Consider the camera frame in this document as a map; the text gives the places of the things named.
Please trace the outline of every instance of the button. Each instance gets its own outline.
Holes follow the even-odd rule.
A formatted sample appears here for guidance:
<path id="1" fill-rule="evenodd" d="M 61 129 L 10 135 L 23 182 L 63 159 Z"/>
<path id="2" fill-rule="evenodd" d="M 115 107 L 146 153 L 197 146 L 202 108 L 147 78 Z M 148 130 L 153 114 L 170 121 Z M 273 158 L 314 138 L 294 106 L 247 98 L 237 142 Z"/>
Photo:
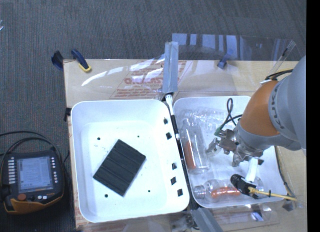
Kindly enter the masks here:
<path id="1" fill-rule="evenodd" d="M 19 201 L 25 201 L 27 199 L 27 196 L 24 193 L 21 193 L 17 198 Z"/>

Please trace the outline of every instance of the gray carpet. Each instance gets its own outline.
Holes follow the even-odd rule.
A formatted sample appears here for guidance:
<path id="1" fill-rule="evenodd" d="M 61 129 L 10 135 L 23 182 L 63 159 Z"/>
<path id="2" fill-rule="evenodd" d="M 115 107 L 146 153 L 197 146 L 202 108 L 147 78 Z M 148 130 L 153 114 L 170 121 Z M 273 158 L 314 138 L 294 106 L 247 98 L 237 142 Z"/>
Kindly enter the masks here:
<path id="1" fill-rule="evenodd" d="M 293 39 L 306 54 L 307 0 L 0 0 L 0 132 L 36 130 L 68 154 L 59 50 L 71 59 L 147 59 L 161 55 L 173 33 Z M 22 135 L 0 138 L 4 152 Z M 47 147 L 30 141 L 16 151 Z M 70 159 L 65 165 L 70 173 Z M 9 216 L 0 206 L 1 232 L 72 232 L 69 195 L 42 212 Z"/>

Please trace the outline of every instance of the black rectangle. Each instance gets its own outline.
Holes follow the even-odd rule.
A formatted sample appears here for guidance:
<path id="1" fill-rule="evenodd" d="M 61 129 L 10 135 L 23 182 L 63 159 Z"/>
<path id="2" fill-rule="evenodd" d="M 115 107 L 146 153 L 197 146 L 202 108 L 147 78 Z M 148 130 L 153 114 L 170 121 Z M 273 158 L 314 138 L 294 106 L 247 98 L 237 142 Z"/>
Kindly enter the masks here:
<path id="1" fill-rule="evenodd" d="M 93 178 L 124 196 L 145 159 L 145 155 L 119 139 Z"/>

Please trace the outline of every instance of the hole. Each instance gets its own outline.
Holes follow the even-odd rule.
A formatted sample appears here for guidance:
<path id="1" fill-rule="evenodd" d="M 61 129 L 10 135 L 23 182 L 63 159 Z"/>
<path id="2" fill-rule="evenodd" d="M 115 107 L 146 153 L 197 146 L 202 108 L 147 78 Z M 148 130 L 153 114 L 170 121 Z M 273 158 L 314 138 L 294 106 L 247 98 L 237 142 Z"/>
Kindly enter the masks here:
<path id="1" fill-rule="evenodd" d="M 173 177 L 170 181 L 171 181 L 171 185 L 173 185 L 173 184 L 175 184 L 177 182 L 175 177 Z"/>
<path id="2" fill-rule="evenodd" d="M 168 140 L 172 137 L 171 133 L 166 133 L 165 135 Z"/>
<path id="3" fill-rule="evenodd" d="M 178 192 L 178 197 L 183 195 L 182 189 L 177 190 L 177 192 Z"/>

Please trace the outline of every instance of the plastic bottle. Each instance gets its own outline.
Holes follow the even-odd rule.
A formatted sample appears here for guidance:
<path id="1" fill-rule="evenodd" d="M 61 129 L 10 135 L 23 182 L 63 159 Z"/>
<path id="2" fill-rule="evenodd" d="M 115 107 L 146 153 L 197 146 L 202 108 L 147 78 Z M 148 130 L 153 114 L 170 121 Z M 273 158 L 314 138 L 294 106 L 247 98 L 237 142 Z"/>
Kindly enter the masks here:
<path id="1" fill-rule="evenodd" d="M 193 188 L 196 199 L 204 199 L 211 203 L 230 199 L 239 196 L 241 192 L 236 189 L 228 180 L 208 180 L 203 185 Z"/>
<path id="2" fill-rule="evenodd" d="M 185 118 L 179 130 L 183 153 L 188 172 L 201 174 L 210 169 L 206 154 L 204 137 L 201 127 L 192 118 Z"/>

